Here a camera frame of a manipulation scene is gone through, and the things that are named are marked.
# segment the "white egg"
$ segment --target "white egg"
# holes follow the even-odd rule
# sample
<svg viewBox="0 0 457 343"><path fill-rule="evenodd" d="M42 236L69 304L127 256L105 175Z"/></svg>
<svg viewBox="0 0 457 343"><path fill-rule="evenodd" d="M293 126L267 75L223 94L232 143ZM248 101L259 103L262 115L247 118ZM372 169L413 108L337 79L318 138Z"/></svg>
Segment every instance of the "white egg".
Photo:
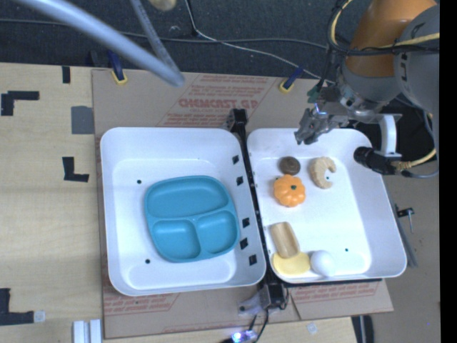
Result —
<svg viewBox="0 0 457 343"><path fill-rule="evenodd" d="M317 274L332 277L336 273L335 259L326 250L318 250L311 255L311 268Z"/></svg>

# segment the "table surface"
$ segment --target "table surface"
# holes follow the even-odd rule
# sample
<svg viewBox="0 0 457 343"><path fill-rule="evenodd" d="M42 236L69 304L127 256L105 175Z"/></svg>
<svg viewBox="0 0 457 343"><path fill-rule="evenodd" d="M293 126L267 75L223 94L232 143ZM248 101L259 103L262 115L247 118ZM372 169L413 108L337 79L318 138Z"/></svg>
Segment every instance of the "table surface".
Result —
<svg viewBox="0 0 457 343"><path fill-rule="evenodd" d="M0 64L0 92L39 91L0 117L0 288L11 312L44 310L44 323L0 327L0 342L71 342L76 320L102 319L99 216L93 134L71 133L71 107L92 106L91 68ZM89 181L64 182L62 157ZM269 324L262 342L355 343L350 317ZM219 342L232 329L116 342Z"/></svg>

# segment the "cardboard sheet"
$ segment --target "cardboard sheet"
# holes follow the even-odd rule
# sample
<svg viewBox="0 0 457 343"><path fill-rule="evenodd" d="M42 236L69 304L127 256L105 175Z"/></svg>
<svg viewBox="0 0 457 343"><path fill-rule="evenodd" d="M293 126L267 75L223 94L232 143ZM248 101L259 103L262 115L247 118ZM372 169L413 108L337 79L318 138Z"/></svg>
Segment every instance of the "cardboard sheet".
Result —
<svg viewBox="0 0 457 343"><path fill-rule="evenodd" d="M119 86L108 69L92 71L105 338L248 326L252 317L238 315L238 303L252 297L256 286L147 297L124 296L111 286L106 270L99 142L105 131L118 126L224 127L232 108L247 110L247 131L296 127L309 105L306 92L316 81L298 79L291 92L282 94L278 86L283 78L192 73L185 74L183 87L174 88L145 71L128 70L126 75L129 81ZM270 322L393 309L383 280L289 290L287 308L274 312Z"/></svg>

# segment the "white tray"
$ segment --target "white tray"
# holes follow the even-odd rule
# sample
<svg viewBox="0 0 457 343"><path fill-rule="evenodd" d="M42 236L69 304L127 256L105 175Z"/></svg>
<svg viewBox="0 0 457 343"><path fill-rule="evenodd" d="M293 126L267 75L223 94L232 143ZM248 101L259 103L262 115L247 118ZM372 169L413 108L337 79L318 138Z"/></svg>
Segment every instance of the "white tray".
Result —
<svg viewBox="0 0 457 343"><path fill-rule="evenodd" d="M233 134L223 129L115 128L101 138L101 165L109 278L122 294L240 287L263 278L266 260ZM158 181L191 175L214 177L227 188L238 214L240 243L211 259L168 262L149 234L144 195Z"/></svg>
<svg viewBox="0 0 457 343"><path fill-rule="evenodd" d="M294 129L257 129L248 136L248 151L270 257L276 252L269 226L288 221L301 251L330 252L336 260L334 277L312 270L296 277L275 273L293 284L395 277L406 268L406 254L380 174L353 160L359 146L371 147L361 132L335 129L311 145L298 145ZM297 207L281 206L273 196L273 182L283 175L278 167L283 156L301 163L299 177L306 200ZM309 162L331 157L336 173L328 172L330 189L320 189L308 174Z"/></svg>

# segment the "toy pumpkin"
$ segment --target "toy pumpkin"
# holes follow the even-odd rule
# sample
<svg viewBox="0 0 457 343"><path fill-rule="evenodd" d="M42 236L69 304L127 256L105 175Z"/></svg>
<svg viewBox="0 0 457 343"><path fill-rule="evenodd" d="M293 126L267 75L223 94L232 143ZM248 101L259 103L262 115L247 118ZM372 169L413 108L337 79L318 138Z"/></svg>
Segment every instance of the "toy pumpkin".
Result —
<svg viewBox="0 0 457 343"><path fill-rule="evenodd" d="M284 206L294 207L305 201L305 186L298 177L286 174L278 178L273 187L274 196Z"/></svg>

